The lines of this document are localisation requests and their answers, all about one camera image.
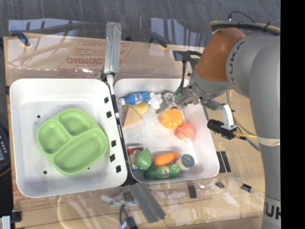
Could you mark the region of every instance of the toy carrot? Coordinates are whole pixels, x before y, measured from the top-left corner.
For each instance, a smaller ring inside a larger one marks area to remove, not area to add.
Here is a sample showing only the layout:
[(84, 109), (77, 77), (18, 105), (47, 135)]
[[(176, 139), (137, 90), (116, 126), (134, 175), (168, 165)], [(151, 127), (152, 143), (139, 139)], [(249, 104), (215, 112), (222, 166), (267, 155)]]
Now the toy carrot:
[(155, 166), (157, 167), (164, 166), (172, 162), (175, 158), (177, 158), (179, 154), (179, 152), (172, 152), (168, 154), (158, 155), (153, 159), (153, 161), (155, 163)]

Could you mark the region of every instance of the green plate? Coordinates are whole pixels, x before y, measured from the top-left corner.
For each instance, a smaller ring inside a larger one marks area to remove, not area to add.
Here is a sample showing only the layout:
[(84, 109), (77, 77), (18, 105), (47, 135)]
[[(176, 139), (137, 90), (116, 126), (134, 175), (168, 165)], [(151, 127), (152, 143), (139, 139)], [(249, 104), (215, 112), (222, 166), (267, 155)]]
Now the green plate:
[(64, 110), (45, 121), (36, 140), (48, 160), (62, 173), (76, 175), (108, 150), (107, 135), (84, 111)]

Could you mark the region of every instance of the white tape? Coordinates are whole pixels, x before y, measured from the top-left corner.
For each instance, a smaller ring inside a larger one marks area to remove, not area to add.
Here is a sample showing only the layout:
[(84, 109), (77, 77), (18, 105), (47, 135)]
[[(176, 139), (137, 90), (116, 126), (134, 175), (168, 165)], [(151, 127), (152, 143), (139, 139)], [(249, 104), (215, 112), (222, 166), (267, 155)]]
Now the white tape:
[(264, 138), (264, 137), (259, 137), (258, 136), (257, 141), (260, 144), (263, 144), (263, 145), (266, 145), (266, 146), (271, 146), (271, 147), (281, 145), (281, 140), (280, 139)]

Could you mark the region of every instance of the white tray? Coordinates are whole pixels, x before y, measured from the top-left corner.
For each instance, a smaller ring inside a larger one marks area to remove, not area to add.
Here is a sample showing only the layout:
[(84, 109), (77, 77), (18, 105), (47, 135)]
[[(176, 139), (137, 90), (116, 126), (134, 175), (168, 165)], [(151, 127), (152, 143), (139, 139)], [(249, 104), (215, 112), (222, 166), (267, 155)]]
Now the white tray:
[[(114, 86), (117, 100), (137, 91), (153, 91), (163, 93), (164, 91), (175, 92), (180, 85), (180, 79), (121, 79)], [(124, 106), (118, 104), (118, 110), (122, 123), (124, 122), (126, 111)], [(219, 172), (219, 161), (217, 158), (211, 131), (207, 128), (207, 121), (203, 107), (198, 104), (189, 104), (182, 110), (183, 121), (193, 125), (195, 133), (191, 138), (180, 140), (176, 135), (176, 130), (167, 129), (160, 123), (160, 115), (155, 110), (148, 107), (142, 114), (143, 120), (135, 124), (123, 127), (125, 144), (140, 144), (148, 148), (152, 157), (164, 152), (180, 152), (180, 156), (188, 153), (195, 159), (195, 166), (180, 174), (177, 178), (156, 180), (145, 179), (143, 171), (132, 171), (133, 177), (143, 183), (158, 183), (169, 181), (186, 181), (202, 178), (211, 178)]]
[[(20, 79), (10, 87), (10, 107), (17, 186), (25, 196), (41, 198), (84, 192), (118, 187), (125, 182), (127, 167), (109, 88), (104, 82), (95, 79)], [(68, 108), (85, 111), (109, 139), (107, 153), (90, 169), (74, 176), (59, 172), (36, 142), (38, 127)], [(112, 114), (111, 117), (108, 118), (107, 112)]]

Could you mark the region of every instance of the gray robot arm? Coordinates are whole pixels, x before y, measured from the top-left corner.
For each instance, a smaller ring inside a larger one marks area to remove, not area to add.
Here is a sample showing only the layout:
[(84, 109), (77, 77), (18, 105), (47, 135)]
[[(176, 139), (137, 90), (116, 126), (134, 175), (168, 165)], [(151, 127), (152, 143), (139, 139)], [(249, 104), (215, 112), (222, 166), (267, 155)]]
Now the gray robot arm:
[(236, 28), (217, 31), (203, 51), (178, 106), (202, 104), (221, 109), (222, 128), (232, 132), (230, 111), (214, 98), (234, 89), (250, 99), (265, 173), (262, 229), (281, 228), (280, 35), (245, 36)]

